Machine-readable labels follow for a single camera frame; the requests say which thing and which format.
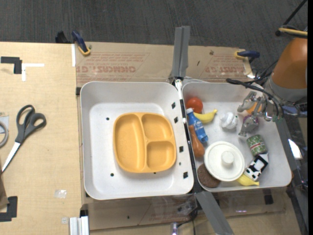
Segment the blue clamp handle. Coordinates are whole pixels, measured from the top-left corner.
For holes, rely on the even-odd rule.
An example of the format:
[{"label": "blue clamp handle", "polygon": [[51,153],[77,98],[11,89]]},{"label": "blue clamp handle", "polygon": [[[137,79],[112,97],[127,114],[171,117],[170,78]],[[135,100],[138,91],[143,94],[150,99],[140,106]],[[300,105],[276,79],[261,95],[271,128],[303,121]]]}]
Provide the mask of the blue clamp handle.
[{"label": "blue clamp handle", "polygon": [[260,53],[257,51],[253,51],[253,50],[245,50],[245,51],[237,52],[237,55],[242,56],[242,57],[253,57],[253,58],[260,57]]},{"label": "blue clamp handle", "polygon": [[89,55],[90,49],[86,46],[84,39],[79,35],[79,33],[76,30],[73,30],[72,36],[74,42],[78,43],[78,49],[81,51],[81,53],[85,56]]}]

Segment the scissors blade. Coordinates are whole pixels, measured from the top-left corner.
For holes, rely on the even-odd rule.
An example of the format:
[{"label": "scissors blade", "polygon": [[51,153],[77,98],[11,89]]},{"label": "scissors blade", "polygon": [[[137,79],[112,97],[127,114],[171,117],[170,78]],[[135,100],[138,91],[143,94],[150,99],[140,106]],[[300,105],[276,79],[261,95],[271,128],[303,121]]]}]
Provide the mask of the scissors blade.
[{"label": "scissors blade", "polygon": [[3,167],[2,167],[2,172],[4,172],[4,170],[7,168],[7,166],[9,165],[9,163],[11,162],[12,158],[14,157],[14,155],[16,154],[16,152],[18,151],[19,147],[20,147],[20,143],[15,142],[13,145],[12,150],[9,153],[9,156],[7,157]]}]

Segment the dark gray carpet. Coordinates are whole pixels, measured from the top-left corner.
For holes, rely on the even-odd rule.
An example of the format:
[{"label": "dark gray carpet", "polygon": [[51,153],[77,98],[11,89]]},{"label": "dark gray carpet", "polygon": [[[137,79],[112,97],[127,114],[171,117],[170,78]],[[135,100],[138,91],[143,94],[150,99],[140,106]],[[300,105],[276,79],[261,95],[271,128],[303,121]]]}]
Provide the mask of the dark gray carpet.
[{"label": "dark gray carpet", "polygon": [[[58,31],[72,41],[174,44],[175,27],[191,26],[190,45],[260,52],[263,69],[279,58],[292,36],[275,31],[302,0],[0,0],[0,41],[54,43]],[[308,24],[308,2],[290,24]]]}]

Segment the black scissors handle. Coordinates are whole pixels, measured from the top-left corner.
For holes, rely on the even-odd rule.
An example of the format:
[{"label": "black scissors handle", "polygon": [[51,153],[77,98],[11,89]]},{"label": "black scissors handle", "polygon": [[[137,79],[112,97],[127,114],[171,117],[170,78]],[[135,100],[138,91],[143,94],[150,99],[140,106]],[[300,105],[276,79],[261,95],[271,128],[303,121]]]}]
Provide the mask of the black scissors handle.
[{"label": "black scissors handle", "polygon": [[[23,124],[20,124],[21,115],[28,108],[30,108],[30,111],[25,116]],[[38,125],[35,125],[35,122],[37,120],[42,120],[42,122],[39,123]],[[45,116],[43,114],[35,113],[34,106],[32,106],[31,104],[28,104],[28,105],[25,105],[24,107],[22,107],[20,109],[20,111],[18,112],[18,115],[16,117],[16,124],[18,127],[18,135],[15,139],[15,142],[22,144],[24,142],[24,140],[30,134],[32,134],[34,131],[36,131],[42,127],[45,127],[45,125],[47,124],[47,121],[46,121]]]}]

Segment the gray ring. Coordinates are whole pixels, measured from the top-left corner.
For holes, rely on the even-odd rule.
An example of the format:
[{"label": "gray ring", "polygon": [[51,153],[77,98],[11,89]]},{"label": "gray ring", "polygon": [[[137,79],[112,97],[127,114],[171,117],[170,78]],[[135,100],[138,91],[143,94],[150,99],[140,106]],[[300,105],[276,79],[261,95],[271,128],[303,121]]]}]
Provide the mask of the gray ring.
[{"label": "gray ring", "polygon": [[1,121],[0,121],[0,126],[4,129],[4,138],[0,142],[0,148],[1,148],[7,142],[8,136],[9,136],[9,132],[8,132],[8,129],[6,128],[5,124],[3,122],[1,122]]}]

